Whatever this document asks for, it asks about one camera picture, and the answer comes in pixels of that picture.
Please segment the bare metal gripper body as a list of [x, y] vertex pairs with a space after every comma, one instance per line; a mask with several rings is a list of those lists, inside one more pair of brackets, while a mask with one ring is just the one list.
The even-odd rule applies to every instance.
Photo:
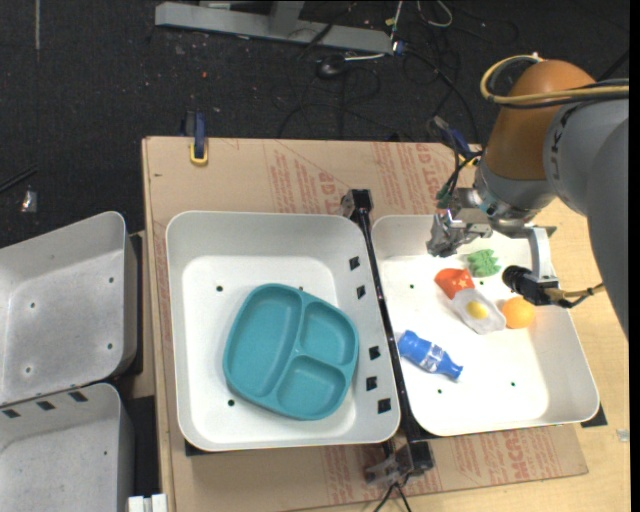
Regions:
[[476, 188], [458, 188], [447, 209], [447, 226], [467, 237], [488, 237], [493, 232], [517, 237], [534, 218], [534, 211], [512, 206]]

